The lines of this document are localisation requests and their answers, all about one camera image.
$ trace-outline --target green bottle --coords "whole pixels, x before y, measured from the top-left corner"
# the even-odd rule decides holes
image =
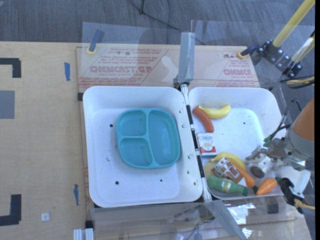
[[[209,189],[218,190],[225,193],[240,193],[241,195],[248,195],[248,188],[235,183],[233,180],[228,178],[221,178],[210,175],[208,180]]]

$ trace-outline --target orange toy food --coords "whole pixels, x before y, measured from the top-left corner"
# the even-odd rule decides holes
[[[258,196],[266,194],[271,190],[275,189],[277,185],[278,185],[278,182],[275,178],[267,178],[264,182],[261,183],[256,194]]]
[[[254,178],[247,173],[244,169],[234,164],[234,167],[237,169],[237,171],[243,176],[245,180],[245,184],[248,188],[253,188],[255,186],[255,180]]]
[[[192,111],[204,124],[205,129],[208,133],[213,133],[214,132],[214,126],[211,122],[211,119],[209,118],[209,116],[206,114],[206,112],[204,112],[202,109],[196,107],[193,109]]]

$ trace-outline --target toy hot dog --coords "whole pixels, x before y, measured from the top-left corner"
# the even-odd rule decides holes
[[[208,133],[213,133],[214,132],[214,126],[211,122],[211,119],[208,117],[206,112],[204,112],[202,109],[196,107],[192,111],[204,124],[205,129]]]

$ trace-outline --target yellow pole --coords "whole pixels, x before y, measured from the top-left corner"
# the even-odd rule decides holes
[[[316,34],[309,37],[308,40],[303,44],[303,46],[299,50],[297,50],[294,55],[292,55],[291,60],[296,64],[299,63],[308,54],[308,52],[310,52],[311,49],[315,47],[315,39]]]
[[[300,5],[298,10],[294,13],[288,23],[284,26],[281,32],[277,35],[277,37],[273,40],[272,44],[276,48],[279,48],[287,37],[291,34],[291,32],[295,29],[295,27],[300,23],[300,21],[305,17],[308,11],[314,6],[316,0],[304,0],[304,2]]]

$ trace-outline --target toy banana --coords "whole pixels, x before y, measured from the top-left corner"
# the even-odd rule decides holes
[[[245,162],[239,156],[237,156],[234,153],[230,153],[230,152],[220,152],[219,154],[216,155],[215,158],[211,158],[210,162],[211,163],[218,162],[219,160],[221,160],[224,157],[226,159],[228,159],[235,166],[238,166],[241,169],[246,170]]]
[[[210,175],[215,176],[214,172],[212,171],[212,168],[215,167],[215,164],[213,162],[207,162],[204,166],[203,166],[203,170],[204,170],[204,175],[205,178],[208,180]]]
[[[219,119],[219,118],[224,118],[231,110],[231,106],[224,105],[220,107],[219,109],[213,109],[213,108],[205,108],[202,106],[198,106],[199,109],[203,110],[209,118],[211,119]]]

